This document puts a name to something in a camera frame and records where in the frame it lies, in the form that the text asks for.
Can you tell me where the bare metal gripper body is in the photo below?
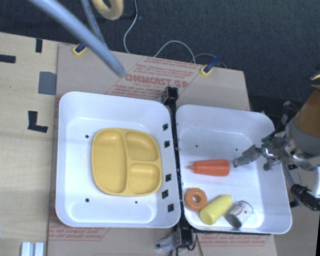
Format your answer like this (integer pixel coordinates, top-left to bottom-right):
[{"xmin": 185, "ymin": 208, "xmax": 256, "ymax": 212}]
[{"xmin": 259, "ymin": 133, "xmax": 320, "ymax": 172}]

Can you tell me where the white plastic tray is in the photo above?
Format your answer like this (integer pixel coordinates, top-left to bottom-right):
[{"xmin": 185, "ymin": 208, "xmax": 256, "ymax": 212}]
[
  {"xmin": 163, "ymin": 102, "xmax": 305, "ymax": 242},
  {"xmin": 45, "ymin": 89, "xmax": 195, "ymax": 240}
]

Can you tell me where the orange bottle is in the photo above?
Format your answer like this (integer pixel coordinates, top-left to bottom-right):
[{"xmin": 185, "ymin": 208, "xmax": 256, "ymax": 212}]
[{"xmin": 187, "ymin": 155, "xmax": 232, "ymax": 178}]

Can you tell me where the yellow bottle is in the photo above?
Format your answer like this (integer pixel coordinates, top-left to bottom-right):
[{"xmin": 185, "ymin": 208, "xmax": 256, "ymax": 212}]
[{"xmin": 197, "ymin": 191, "xmax": 234, "ymax": 228}]

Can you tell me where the thin black rod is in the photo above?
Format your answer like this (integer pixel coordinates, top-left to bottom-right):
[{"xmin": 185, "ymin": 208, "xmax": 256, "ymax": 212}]
[{"xmin": 155, "ymin": 96, "xmax": 202, "ymax": 232}]

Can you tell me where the orange doughnut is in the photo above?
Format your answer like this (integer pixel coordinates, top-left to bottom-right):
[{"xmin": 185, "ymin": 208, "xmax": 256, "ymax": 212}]
[{"xmin": 182, "ymin": 186, "xmax": 209, "ymax": 214}]

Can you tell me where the yellow divided plate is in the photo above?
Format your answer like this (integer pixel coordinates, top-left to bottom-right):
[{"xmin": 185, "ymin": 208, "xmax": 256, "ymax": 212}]
[{"xmin": 86, "ymin": 125, "xmax": 168, "ymax": 201}]

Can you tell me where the brown cardboard board red print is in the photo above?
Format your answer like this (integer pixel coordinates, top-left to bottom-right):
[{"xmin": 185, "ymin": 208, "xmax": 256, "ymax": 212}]
[{"xmin": 34, "ymin": 43, "xmax": 300, "ymax": 256}]

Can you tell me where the black cylinder on white bracket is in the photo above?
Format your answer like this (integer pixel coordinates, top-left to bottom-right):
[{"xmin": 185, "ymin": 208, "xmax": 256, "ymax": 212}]
[{"xmin": 288, "ymin": 162, "xmax": 320, "ymax": 212}]

